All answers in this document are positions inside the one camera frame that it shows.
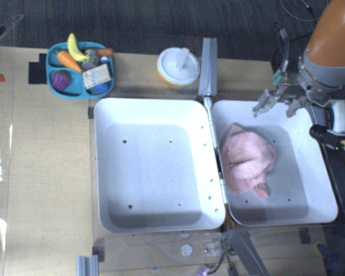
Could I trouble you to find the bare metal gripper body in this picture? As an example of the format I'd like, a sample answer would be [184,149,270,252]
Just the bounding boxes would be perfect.
[275,57,343,107]

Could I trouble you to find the pink cloth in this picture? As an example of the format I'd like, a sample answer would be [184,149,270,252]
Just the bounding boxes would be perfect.
[218,122,277,201]

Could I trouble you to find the white plastic tray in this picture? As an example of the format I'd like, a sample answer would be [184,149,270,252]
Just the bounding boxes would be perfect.
[211,99,339,228]
[93,97,227,235]

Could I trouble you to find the yellow cup with white lid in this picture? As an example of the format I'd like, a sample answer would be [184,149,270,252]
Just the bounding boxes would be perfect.
[156,47,201,90]

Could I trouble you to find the clear plastic bottle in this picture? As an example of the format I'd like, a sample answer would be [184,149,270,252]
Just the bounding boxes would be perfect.
[202,239,231,258]

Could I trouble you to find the blue round bottle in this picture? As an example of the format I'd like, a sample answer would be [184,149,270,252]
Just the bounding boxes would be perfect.
[91,82,110,95]

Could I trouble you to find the patterned white carton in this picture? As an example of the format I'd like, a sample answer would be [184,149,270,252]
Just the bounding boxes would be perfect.
[82,63,113,90]

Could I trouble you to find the green can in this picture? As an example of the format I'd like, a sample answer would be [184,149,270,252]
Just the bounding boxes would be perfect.
[83,48,100,66]

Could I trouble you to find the blue divided plate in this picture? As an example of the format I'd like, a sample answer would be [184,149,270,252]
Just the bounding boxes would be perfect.
[45,41,116,101]

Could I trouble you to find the yellow banana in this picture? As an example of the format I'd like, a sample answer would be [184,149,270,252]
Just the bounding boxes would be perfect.
[67,33,90,63]

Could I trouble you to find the orange carrot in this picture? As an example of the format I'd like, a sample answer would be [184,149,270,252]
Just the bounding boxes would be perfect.
[56,49,83,74]

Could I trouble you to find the purple grapes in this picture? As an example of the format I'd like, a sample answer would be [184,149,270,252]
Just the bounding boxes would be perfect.
[51,71,71,93]

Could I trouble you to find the black cylinder on white bracket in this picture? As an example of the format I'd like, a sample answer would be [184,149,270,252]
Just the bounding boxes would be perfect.
[309,99,345,152]

